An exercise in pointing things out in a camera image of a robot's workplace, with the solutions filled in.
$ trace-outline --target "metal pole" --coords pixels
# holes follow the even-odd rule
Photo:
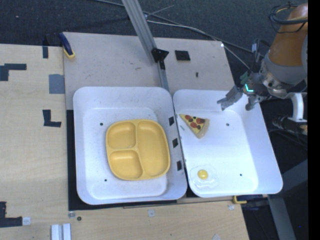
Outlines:
[[[135,32],[140,39],[146,55],[152,64],[156,63],[152,55],[152,50],[156,49],[157,46],[138,0],[122,0],[122,3],[126,9],[126,12],[128,13],[128,16],[132,22]],[[166,71],[161,69],[160,62],[157,62],[157,64],[160,84],[164,89],[169,91]]]

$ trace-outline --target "yellow plastic part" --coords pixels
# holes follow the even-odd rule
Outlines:
[[[66,49],[63,49],[63,52],[68,57],[68,59],[72,59],[74,56],[76,56],[74,50],[71,49],[71,51],[72,51],[72,54],[70,55],[70,54],[67,53]]]
[[[106,132],[105,143],[110,169],[119,179],[154,179],[170,168],[166,133],[156,121],[134,119],[115,122]]]
[[[246,200],[238,201],[238,199],[237,199],[237,196],[236,196],[236,195],[234,195],[234,196],[233,196],[232,201],[233,201],[233,203],[235,203],[235,204],[241,204],[241,205],[244,205],[244,204],[246,204],[246,203],[247,203],[247,201],[246,201]]]

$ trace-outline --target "black clamp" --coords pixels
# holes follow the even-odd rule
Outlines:
[[[152,51],[152,56],[153,56],[153,59],[155,62],[159,62],[160,63],[160,69],[162,70],[166,70],[166,67],[165,67],[165,58],[167,57],[167,55],[169,54],[168,51],[166,50],[161,50],[161,49],[158,49],[158,48],[153,48]]]

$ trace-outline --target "wooden table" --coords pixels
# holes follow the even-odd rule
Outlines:
[[[241,206],[231,200],[76,210],[69,218],[66,98],[49,92],[49,75],[64,75],[63,50],[49,46],[43,58],[41,46],[1,44],[0,54],[0,66],[27,66],[0,81],[0,202],[6,218],[31,222],[0,228],[0,239],[50,239],[55,224],[70,224],[74,240],[249,239]],[[43,110],[61,126],[44,126]]]

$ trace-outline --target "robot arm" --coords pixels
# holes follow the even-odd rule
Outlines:
[[[280,11],[292,8],[294,9],[286,20],[277,18],[277,13]],[[248,96],[248,103],[245,108],[249,111],[254,108],[256,103],[272,97],[291,99],[293,103],[292,117],[284,118],[278,116],[273,124],[282,129],[286,127],[286,130],[291,132],[307,135],[307,123],[302,118],[304,104],[300,102],[306,93],[288,91],[304,80],[307,83],[308,3],[300,5],[288,3],[276,6],[271,10],[269,19],[273,24],[281,26],[267,54],[261,61],[259,71],[253,72],[249,70],[242,75],[241,83],[243,87],[234,86],[226,97],[218,100],[217,103],[221,104],[221,109],[224,110],[245,94]]]

